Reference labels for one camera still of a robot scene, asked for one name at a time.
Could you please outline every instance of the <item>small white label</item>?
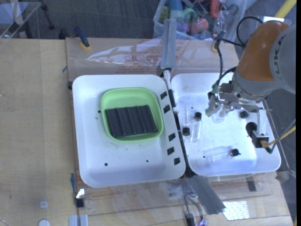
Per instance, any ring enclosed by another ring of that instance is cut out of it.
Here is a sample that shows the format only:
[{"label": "small white label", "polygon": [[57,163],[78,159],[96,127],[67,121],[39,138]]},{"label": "small white label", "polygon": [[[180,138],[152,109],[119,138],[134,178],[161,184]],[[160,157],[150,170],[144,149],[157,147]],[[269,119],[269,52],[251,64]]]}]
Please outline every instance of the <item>small white label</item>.
[{"label": "small white label", "polygon": [[47,200],[42,200],[40,201],[40,208],[47,208],[48,207],[48,201]]}]

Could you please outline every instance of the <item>black cable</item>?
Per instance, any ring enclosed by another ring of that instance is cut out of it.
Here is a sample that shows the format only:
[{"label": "black cable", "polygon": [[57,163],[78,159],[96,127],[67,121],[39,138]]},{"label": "black cable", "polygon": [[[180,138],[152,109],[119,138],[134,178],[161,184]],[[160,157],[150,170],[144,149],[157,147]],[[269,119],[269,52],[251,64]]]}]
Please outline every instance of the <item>black cable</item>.
[{"label": "black cable", "polygon": [[187,213],[190,214],[188,204],[187,204],[186,195],[184,195],[184,200],[185,200],[185,204],[186,204],[186,208],[187,208]]},{"label": "black cable", "polygon": [[222,69],[223,69],[223,61],[222,61],[222,53],[221,53],[221,50],[220,50],[220,43],[221,43],[221,40],[222,39],[218,39],[214,45],[214,48],[217,50],[217,53],[220,57],[220,76],[219,78],[222,76]]},{"label": "black cable", "polygon": [[196,208],[198,209],[198,213],[199,213],[199,216],[201,218],[201,221],[203,221],[203,210],[202,210],[202,208],[192,198],[190,198],[189,193],[187,193],[185,195],[185,198],[187,198],[194,206],[196,206]]},{"label": "black cable", "polygon": [[220,84],[220,81],[222,80],[222,78],[223,78],[226,74],[228,74],[228,73],[230,73],[230,72],[234,72],[234,71],[236,70],[236,68],[237,68],[237,66],[235,66],[235,67],[233,67],[233,68],[230,68],[230,69],[228,69],[224,74],[222,74],[222,76],[218,79],[218,84]]},{"label": "black cable", "polygon": [[240,44],[240,43],[235,43],[235,42],[232,42],[232,41],[230,41],[230,40],[227,40],[227,39],[222,39],[222,41],[225,41],[225,42],[227,42],[227,43],[231,43],[231,44],[234,44],[234,45],[236,45],[236,46],[243,47],[243,48],[245,48],[245,47],[246,47],[246,46],[245,46],[245,45],[243,45],[243,44]]},{"label": "black cable", "polygon": [[254,17],[254,16],[246,16],[246,17],[242,18],[242,19],[239,21],[239,23],[237,24],[237,27],[236,27],[236,36],[237,36],[239,42],[241,42],[241,44],[242,44],[243,46],[246,46],[246,44],[240,39],[239,34],[238,34],[238,31],[239,31],[239,27],[240,27],[240,25],[242,24],[242,22],[245,21],[245,20],[247,20],[247,19],[254,19],[254,20],[256,20],[257,22],[259,22],[259,23],[261,23],[261,24],[263,23],[262,20],[260,20],[260,19],[257,18],[257,17]]}]

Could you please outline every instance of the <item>blue clip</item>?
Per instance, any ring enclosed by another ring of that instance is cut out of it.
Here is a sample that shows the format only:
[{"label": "blue clip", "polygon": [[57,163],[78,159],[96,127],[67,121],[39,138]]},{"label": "blue clip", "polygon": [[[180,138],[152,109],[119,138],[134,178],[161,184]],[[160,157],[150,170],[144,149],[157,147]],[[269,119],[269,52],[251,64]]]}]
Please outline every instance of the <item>blue clip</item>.
[{"label": "blue clip", "polygon": [[74,174],[73,173],[71,173],[70,182],[71,182],[73,193],[75,193],[75,178],[74,178]]},{"label": "blue clip", "polygon": [[80,40],[81,40],[80,45],[82,46],[82,48],[84,50],[90,50],[91,44],[89,43],[85,33],[81,30],[81,28],[78,26],[75,26],[74,32],[75,32],[75,36],[80,38]]}]

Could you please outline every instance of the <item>clear plastic tube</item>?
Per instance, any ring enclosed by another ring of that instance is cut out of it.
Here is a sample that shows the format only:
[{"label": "clear plastic tube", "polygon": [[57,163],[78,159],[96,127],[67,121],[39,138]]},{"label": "clear plastic tube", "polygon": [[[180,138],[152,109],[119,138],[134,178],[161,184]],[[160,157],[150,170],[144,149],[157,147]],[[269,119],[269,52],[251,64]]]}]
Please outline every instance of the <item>clear plastic tube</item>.
[{"label": "clear plastic tube", "polygon": [[192,120],[192,132],[190,137],[191,142],[199,141],[201,135],[201,127],[202,127],[202,113],[196,112]]},{"label": "clear plastic tube", "polygon": [[184,125],[182,128],[182,134],[184,136],[189,136],[191,119],[190,119],[190,110],[189,110],[188,105],[185,105],[184,110],[183,110],[183,122],[184,122]]}]

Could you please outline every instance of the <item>small glass vial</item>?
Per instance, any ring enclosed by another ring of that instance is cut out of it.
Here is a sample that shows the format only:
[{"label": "small glass vial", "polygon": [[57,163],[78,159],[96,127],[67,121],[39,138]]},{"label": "small glass vial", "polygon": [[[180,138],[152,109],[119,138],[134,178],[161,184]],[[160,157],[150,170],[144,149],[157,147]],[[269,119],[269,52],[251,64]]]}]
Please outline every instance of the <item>small glass vial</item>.
[{"label": "small glass vial", "polygon": [[190,137],[191,142],[199,141],[201,135],[201,127],[202,127],[202,113],[196,112],[194,114],[193,121],[192,121],[192,132]]},{"label": "small glass vial", "polygon": [[184,120],[184,126],[182,128],[182,134],[183,136],[189,136],[190,135],[190,111],[188,105],[185,105],[184,111],[183,111],[183,120]]},{"label": "small glass vial", "polygon": [[221,123],[224,121],[224,118],[220,116],[219,112],[216,112],[211,115],[213,123]]},{"label": "small glass vial", "polygon": [[238,149],[232,149],[231,146],[219,146],[204,151],[205,158],[209,163],[225,161],[240,155]]}]

